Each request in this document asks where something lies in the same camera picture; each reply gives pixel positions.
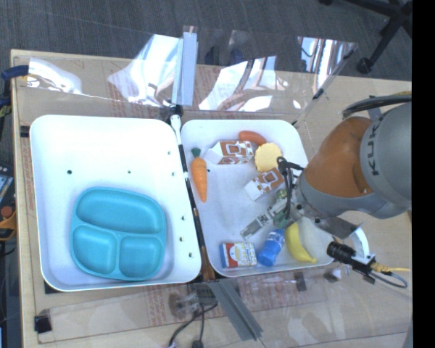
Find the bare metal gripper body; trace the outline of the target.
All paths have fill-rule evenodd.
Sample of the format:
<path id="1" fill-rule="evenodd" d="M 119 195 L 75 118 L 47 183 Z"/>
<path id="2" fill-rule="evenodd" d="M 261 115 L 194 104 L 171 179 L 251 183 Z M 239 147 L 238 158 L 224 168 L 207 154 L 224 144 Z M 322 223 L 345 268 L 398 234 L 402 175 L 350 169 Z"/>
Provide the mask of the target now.
<path id="1" fill-rule="evenodd" d="M 258 220 L 265 219 L 265 223 L 272 224 L 277 229 L 286 229 L 292 223 L 301 219 L 309 220 L 316 228 L 325 231 L 339 239 L 346 239 L 361 228 L 338 216 L 329 216 L 315 210 L 301 196 L 276 199 L 274 204 L 262 213 Z"/>

